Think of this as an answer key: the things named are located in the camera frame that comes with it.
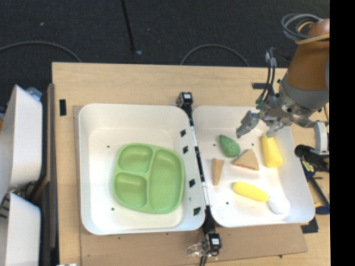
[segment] bread slice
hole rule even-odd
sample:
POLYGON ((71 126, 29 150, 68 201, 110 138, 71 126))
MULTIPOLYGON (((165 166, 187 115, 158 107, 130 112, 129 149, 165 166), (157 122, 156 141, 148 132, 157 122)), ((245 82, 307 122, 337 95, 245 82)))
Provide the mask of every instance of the bread slice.
POLYGON ((233 165, 250 168, 251 170, 258 171, 259 162, 257 161, 256 155, 253 150, 247 150, 243 155, 237 158, 233 165))

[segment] dark floor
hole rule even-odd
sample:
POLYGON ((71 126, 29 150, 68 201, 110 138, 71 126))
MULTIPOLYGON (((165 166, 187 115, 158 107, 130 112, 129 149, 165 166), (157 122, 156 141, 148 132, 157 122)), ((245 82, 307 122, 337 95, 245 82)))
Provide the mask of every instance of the dark floor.
MULTIPOLYGON (((45 90, 50 63, 180 64, 202 44, 224 45, 252 67, 266 66, 265 50, 276 47, 292 55, 295 44, 280 26, 288 13, 330 15, 330 0, 125 0, 134 45, 132 54, 120 0, 0 0, 0 106, 14 84, 45 90), (40 41, 60 45, 27 44, 40 41)), ((193 65, 245 66, 221 48, 196 51, 193 65)), ((278 66, 286 67, 282 58, 278 66)))

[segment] white egg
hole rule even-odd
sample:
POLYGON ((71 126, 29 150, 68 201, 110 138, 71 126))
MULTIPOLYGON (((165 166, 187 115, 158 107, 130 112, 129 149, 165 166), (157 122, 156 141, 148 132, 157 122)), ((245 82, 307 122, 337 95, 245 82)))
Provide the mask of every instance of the white egg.
POLYGON ((286 214, 290 211, 290 202, 284 196, 272 196, 267 203, 275 214, 286 214))

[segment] green plate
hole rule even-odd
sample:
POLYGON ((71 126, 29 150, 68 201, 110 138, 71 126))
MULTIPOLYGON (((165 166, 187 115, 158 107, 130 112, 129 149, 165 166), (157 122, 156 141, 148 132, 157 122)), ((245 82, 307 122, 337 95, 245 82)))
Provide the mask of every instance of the green plate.
POLYGON ((131 209, 170 213, 182 199, 184 176, 184 163, 175 151, 149 144, 128 144, 117 156, 114 196, 131 209))

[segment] white tray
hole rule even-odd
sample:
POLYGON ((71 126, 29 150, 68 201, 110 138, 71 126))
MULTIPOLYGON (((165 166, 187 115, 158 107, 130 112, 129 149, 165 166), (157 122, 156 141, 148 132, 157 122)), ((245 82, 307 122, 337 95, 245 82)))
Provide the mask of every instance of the white tray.
POLYGON ((0 201, 37 181, 42 167, 42 103, 15 85, 0 132, 0 201))
POLYGON ((236 137, 236 128, 241 125, 241 120, 248 110, 255 111, 255 108, 201 106, 196 108, 192 115, 213 218, 224 227, 309 222, 315 215, 315 208, 301 163, 294 154, 295 145, 289 127, 279 130, 275 136, 283 157, 283 165, 279 168, 268 168, 264 164, 261 147, 261 136, 268 127, 262 121, 250 133, 239 139, 236 137), (225 157, 221 152, 218 143, 220 134, 236 140, 241 151, 253 149, 260 170, 233 166, 233 159, 225 157), (225 160, 218 186, 212 184, 212 158, 225 160), (287 214, 275 214, 266 203, 236 194, 232 190, 232 184, 236 181, 259 186, 270 196, 285 196, 290 202, 290 211, 287 214))
POLYGON ((89 104, 78 115, 80 211, 93 234, 191 231, 205 219, 204 197, 189 119, 175 106, 89 104), (176 151, 185 165, 179 207, 168 214, 128 209, 114 198, 112 178, 118 150, 139 142, 176 151))
POLYGON ((15 193, 9 194, 6 205, 9 207, 8 216, 0 217, 0 265, 38 266, 39 207, 15 193))

